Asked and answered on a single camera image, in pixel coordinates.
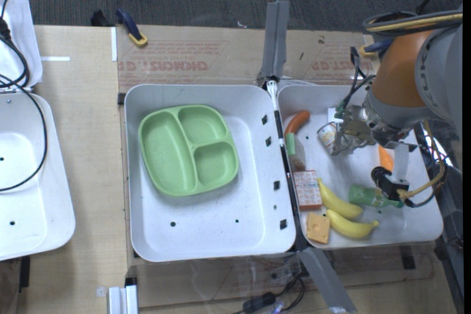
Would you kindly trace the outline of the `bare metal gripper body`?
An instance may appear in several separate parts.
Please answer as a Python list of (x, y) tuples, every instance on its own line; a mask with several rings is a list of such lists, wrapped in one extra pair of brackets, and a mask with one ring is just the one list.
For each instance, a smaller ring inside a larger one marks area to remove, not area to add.
[(376, 112), (363, 105), (351, 105), (337, 109), (337, 131), (344, 136), (344, 145), (349, 139), (359, 139), (364, 147), (378, 144), (387, 145), (386, 124)]

